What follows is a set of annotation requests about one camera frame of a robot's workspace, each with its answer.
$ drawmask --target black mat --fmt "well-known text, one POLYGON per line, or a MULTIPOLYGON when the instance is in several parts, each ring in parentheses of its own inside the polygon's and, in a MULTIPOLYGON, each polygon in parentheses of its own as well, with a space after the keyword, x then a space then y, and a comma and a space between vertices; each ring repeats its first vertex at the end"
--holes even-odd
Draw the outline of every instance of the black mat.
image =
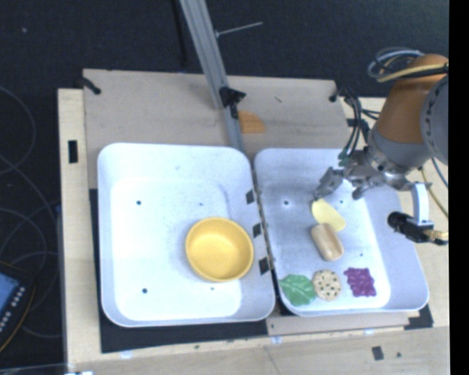
MULTIPOLYGON (((18 170, 0 160, 0 172, 8 171, 0 175, 0 259, 36 274, 38 288, 24 326, 0 354, 0 369, 50 366, 64 360, 57 256, 57 117, 50 98, 24 96, 23 102, 37 129, 50 131, 38 132, 34 149, 18 170)), ((0 133, 9 136, 0 139, 2 158, 17 163, 27 153, 32 130, 17 103, 1 93, 0 133)))
MULTIPOLYGON (((333 79, 384 96, 367 76, 375 52, 449 54, 449 0, 206 0, 228 74, 333 79)), ((184 17, 180 20, 185 27, 184 17)), ((0 0, 0 84, 16 93, 70 88, 83 68, 200 73, 171 0, 0 0)))
MULTIPOLYGON (((98 295, 100 296, 99 254, 98 254, 98 192, 91 189, 92 236, 94 240, 95 268, 97 272, 98 295)), ((267 336, 266 321, 242 323, 218 323, 206 325, 181 325, 175 327, 119 327, 105 315, 99 302, 99 323, 101 349, 103 352, 119 352, 134 348, 200 343, 205 341, 234 340, 267 336)))

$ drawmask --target orange object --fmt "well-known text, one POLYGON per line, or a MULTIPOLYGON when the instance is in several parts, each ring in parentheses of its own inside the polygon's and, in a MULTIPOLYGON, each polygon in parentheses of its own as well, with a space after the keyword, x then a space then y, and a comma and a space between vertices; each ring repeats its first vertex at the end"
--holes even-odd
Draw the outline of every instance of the orange object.
MULTIPOLYGON (((442 55, 427 54, 414 59, 407 68, 447 62, 448 59, 442 55)), ((378 118, 376 126, 379 134, 399 143, 424 143, 420 126, 422 106, 429 91, 444 76, 440 74, 397 80, 378 118)))
POLYGON ((266 132, 264 122, 253 112, 239 110, 238 120, 240 122, 240 131, 243 134, 263 134, 266 132))

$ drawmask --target green lettuce leaf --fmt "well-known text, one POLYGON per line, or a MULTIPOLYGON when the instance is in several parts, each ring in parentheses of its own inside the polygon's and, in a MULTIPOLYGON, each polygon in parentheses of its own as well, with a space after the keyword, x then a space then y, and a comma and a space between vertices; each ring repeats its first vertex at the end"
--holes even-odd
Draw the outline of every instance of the green lettuce leaf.
POLYGON ((288 275, 278 281, 283 293, 292 305, 310 304, 316 298, 311 280, 303 275, 288 275))

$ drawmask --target black cable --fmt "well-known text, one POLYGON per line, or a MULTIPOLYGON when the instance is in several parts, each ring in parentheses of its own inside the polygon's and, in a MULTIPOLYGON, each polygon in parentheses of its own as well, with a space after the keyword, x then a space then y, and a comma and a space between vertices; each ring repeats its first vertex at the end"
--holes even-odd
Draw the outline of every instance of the black cable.
POLYGON ((30 141, 30 144, 28 146, 28 149, 27 149, 26 153, 17 162, 15 162, 15 163, 10 163, 9 162, 9 165, 8 165, 9 168, 8 169, 0 170, 0 175, 3 175, 5 173, 9 173, 13 170, 16 170, 18 166, 23 164, 30 157, 31 152, 33 151, 33 149, 34 149, 34 147, 37 143, 37 126, 36 126, 36 123, 34 122, 34 118, 33 118, 33 115, 31 114, 30 109, 28 109, 26 104, 24 104, 23 101, 20 98, 18 98, 15 94, 13 94, 11 91, 8 91, 7 89, 5 89, 2 86, 0 86, 0 92, 2 92, 5 95, 9 96, 12 100, 14 100, 15 102, 17 102, 20 105, 20 107, 23 109, 23 111, 27 114, 27 117, 28 117, 28 119, 30 121, 30 124, 31 124, 31 141, 30 141))
MULTIPOLYGON (((54 204, 57 204, 59 202, 59 200, 55 200, 54 202, 50 202, 49 205, 54 205, 54 204)), ((35 215, 37 215, 38 213, 40 213, 41 211, 43 211, 45 209, 45 206, 43 205, 42 207, 40 207, 39 209, 36 209, 34 210, 29 216, 28 218, 31 220, 32 217, 34 217, 35 215)), ((5 238, 4 242, 2 243, 2 246, 0 248, 0 257, 2 257, 2 254, 5 250, 5 248, 7 247, 7 245, 9 244, 9 242, 11 241, 11 239, 13 238, 14 234, 16 234, 16 232, 25 224, 27 223, 26 220, 23 220, 22 222, 18 223, 16 225, 16 227, 11 230, 9 232, 9 235, 7 235, 7 237, 5 238)))
POLYGON ((24 214, 21 214, 20 212, 14 211, 13 209, 5 209, 3 207, 0 207, 0 213, 7 213, 7 214, 14 215, 14 216, 18 216, 19 218, 22 218, 24 221, 28 222, 38 232, 38 235, 40 236, 40 240, 41 240, 42 247, 43 247, 40 253, 43 254, 43 257, 42 257, 40 269, 37 271, 37 274, 35 275, 37 276, 41 272, 41 270, 43 270, 45 263, 47 261, 47 254, 46 254, 47 240, 45 239, 44 233, 41 231, 40 227, 35 222, 33 222, 30 218, 28 218, 24 214))
POLYGON ((367 110, 363 109, 362 110, 362 113, 367 116, 368 118, 371 118, 373 120, 378 120, 378 115, 374 115, 374 114, 371 114, 369 113, 367 110))
POLYGON ((357 121, 356 110, 354 110, 353 113, 354 113, 353 130, 351 131, 351 134, 349 135, 349 139, 348 139, 347 143, 345 144, 339 158, 345 158, 345 157, 349 156, 348 151, 349 151, 349 148, 350 148, 351 144, 353 143, 354 137, 356 135, 356 121, 357 121))
MULTIPOLYGON (((44 255, 44 257, 47 257, 47 255, 55 255, 55 256, 58 256, 59 253, 58 252, 50 252, 50 251, 43 251, 43 252, 32 252, 32 253, 28 253, 28 254, 24 254, 20 257, 18 257, 17 259, 13 260, 10 264, 15 266, 17 263, 20 263, 21 261, 24 261, 25 259, 29 259, 31 257, 35 257, 36 255, 44 255)), ((38 306, 40 306, 44 301, 45 299, 47 298, 48 295, 50 295, 50 292, 52 291, 52 289, 54 288, 55 284, 57 283, 57 279, 59 277, 59 271, 57 270, 55 272, 55 276, 52 278, 51 280, 51 283, 50 285, 48 286, 47 288, 47 291, 44 293, 44 295, 42 296, 42 298, 40 298, 37 302, 35 302, 31 307, 30 307, 30 310, 29 310, 29 313, 33 312, 35 309, 38 308, 38 306)))
POLYGON ((361 135, 361 102, 358 99, 358 97, 349 89, 349 93, 351 94, 351 99, 352 99, 352 104, 354 111, 356 112, 356 119, 355 119, 355 128, 356 128, 356 134, 354 137, 354 142, 353 145, 351 146, 351 152, 349 153, 349 157, 351 157, 356 150, 356 147, 358 145, 358 141, 360 139, 361 135))
POLYGON ((37 185, 34 184, 34 182, 23 171, 21 171, 19 168, 17 168, 17 166, 14 166, 14 164, 12 164, 8 159, 6 159, 1 154, 0 154, 0 160, 2 160, 5 164, 10 166, 11 170, 15 170, 34 189, 34 191, 37 193, 38 197, 41 199, 41 202, 44 203, 44 207, 48 210, 48 213, 51 217, 52 222, 55 224, 56 220, 55 220, 54 212, 52 211, 52 209, 51 209, 49 203, 47 202, 47 199, 43 195, 43 193, 41 193, 40 189, 38 189, 37 185))
POLYGON ((353 132, 351 133, 353 143, 349 147, 348 157, 353 155, 354 148, 358 142, 358 137, 360 135, 360 116, 353 102, 351 106, 353 107, 353 112, 354 112, 353 132))
POLYGON ((42 339, 59 339, 63 337, 63 334, 43 334, 36 330, 31 330, 29 327, 26 327, 25 325, 21 327, 21 330, 23 330, 27 334, 30 334, 31 336, 36 336, 37 338, 42 338, 42 339))
MULTIPOLYGON (((342 94, 342 91, 344 91, 344 90, 345 90, 345 87, 344 87, 344 86, 341 86, 341 87, 335 92, 335 94, 330 97, 330 100, 334 102, 334 101, 336 100, 336 98, 337 98, 338 96, 340 96, 340 95, 342 94)), ((347 96, 347 95, 343 95, 342 97, 344 98, 344 102, 349 105, 349 102, 348 102, 348 100, 347 100, 348 96, 347 96)), ((349 135, 349 140, 347 141, 347 143, 345 144, 344 148, 342 149, 342 152, 347 152, 347 151, 349 150, 349 146, 350 146, 351 143, 353 142, 353 138, 354 138, 354 134, 353 134, 353 132, 352 132, 352 133, 349 135)))

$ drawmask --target wooden table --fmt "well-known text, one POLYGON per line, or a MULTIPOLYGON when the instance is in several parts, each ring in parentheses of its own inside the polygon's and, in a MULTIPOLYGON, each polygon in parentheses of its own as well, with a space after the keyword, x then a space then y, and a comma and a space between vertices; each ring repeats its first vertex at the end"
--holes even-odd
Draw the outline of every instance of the wooden table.
MULTIPOLYGON (((448 247, 418 245, 430 290, 433 327, 404 330, 418 312, 303 319, 275 312, 268 335, 101 353, 88 190, 95 159, 113 141, 227 145, 223 116, 212 108, 203 75, 85 70, 102 90, 59 90, 63 198, 63 308, 69 371, 94 373, 449 373, 448 247)), ((244 134, 251 159, 266 147, 341 148, 348 137, 341 102, 328 101, 329 80, 230 77, 247 97, 238 108, 257 114, 265 134, 244 134)), ((363 99, 380 109, 383 99, 363 99)), ((433 189, 448 206, 432 166, 433 189)), ((409 194, 400 194, 411 213, 409 194)), ((448 220, 431 201, 435 227, 448 220)))

